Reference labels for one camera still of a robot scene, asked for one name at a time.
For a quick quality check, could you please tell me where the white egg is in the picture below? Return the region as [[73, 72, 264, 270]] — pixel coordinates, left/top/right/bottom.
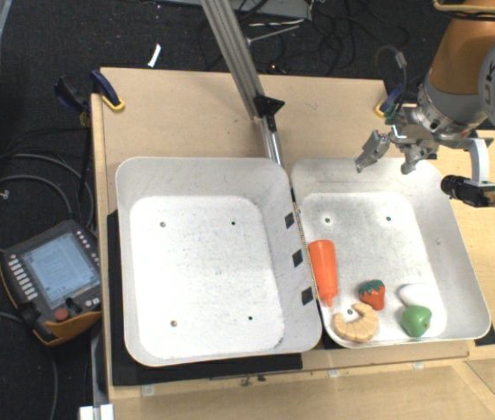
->
[[398, 283, 437, 307]]

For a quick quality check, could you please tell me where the orange bottle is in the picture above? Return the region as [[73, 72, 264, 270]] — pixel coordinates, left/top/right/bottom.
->
[[307, 239, 339, 309]]

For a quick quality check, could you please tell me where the tan croissant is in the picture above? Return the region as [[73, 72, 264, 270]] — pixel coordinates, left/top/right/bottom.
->
[[332, 302, 380, 344]]

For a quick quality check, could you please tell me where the green pepper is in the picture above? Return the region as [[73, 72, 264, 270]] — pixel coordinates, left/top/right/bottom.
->
[[400, 304, 433, 339]]

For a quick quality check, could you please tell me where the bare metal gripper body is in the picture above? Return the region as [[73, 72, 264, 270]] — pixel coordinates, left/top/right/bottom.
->
[[387, 102, 480, 153]]

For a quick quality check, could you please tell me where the black cylinder on white bracket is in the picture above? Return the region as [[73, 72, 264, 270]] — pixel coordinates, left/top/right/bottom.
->
[[440, 137, 495, 208]]

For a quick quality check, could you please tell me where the white plastic tray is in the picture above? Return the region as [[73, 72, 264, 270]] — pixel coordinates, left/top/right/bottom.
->
[[289, 156, 492, 350], [115, 156, 324, 368]]

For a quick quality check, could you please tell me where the pale wood board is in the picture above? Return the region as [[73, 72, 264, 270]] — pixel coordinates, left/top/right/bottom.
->
[[99, 66, 471, 403]]

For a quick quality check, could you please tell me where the red strawberry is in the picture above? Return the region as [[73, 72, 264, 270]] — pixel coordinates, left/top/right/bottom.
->
[[358, 279, 387, 312]]

